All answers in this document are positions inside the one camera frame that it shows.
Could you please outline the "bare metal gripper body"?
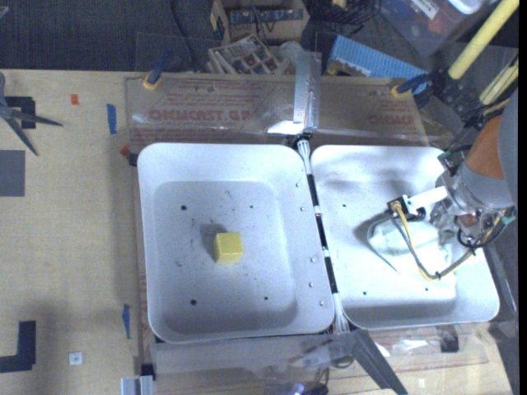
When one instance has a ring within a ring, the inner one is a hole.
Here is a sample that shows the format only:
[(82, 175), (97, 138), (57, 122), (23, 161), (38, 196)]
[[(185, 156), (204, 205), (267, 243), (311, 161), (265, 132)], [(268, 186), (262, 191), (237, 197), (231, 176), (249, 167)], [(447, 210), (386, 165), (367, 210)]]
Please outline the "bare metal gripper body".
[(440, 244), (456, 239), (473, 244), (492, 229), (498, 217), (515, 209), (504, 179), (481, 174), (443, 174), (436, 185), (445, 187), (447, 192), (431, 212)]

